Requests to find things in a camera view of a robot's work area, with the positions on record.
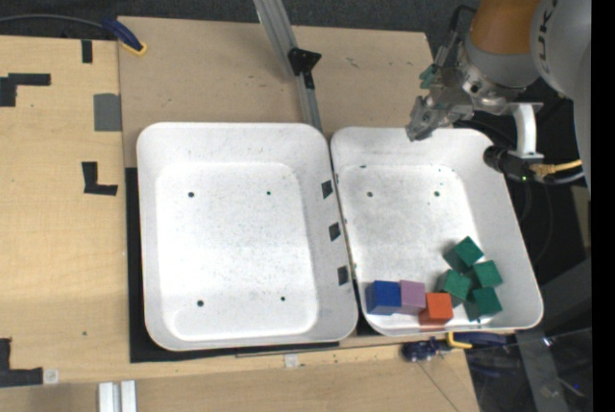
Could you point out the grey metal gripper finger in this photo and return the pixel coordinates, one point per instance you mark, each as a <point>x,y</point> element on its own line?
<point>416,122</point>
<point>439,119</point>

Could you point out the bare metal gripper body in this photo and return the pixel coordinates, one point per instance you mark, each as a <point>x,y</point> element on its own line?
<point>456,93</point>

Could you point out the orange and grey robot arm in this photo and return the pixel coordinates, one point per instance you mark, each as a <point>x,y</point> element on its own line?
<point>519,11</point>

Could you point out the white plastic tray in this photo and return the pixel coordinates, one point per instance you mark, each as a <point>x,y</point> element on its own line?
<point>240,247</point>
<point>403,218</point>

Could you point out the green cube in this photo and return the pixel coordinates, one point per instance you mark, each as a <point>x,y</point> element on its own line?
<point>487,274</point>
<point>486,302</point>
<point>465,252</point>
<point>455,285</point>

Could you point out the purple cube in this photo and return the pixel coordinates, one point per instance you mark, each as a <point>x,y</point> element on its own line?
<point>412,295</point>

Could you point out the blue cube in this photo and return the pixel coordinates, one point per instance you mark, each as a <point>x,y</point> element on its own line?
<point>384,297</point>

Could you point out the orange cube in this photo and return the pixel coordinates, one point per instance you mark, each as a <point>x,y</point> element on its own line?
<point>438,308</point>

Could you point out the black cylinder on white bracket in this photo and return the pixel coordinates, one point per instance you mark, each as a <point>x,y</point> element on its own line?
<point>526,131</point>

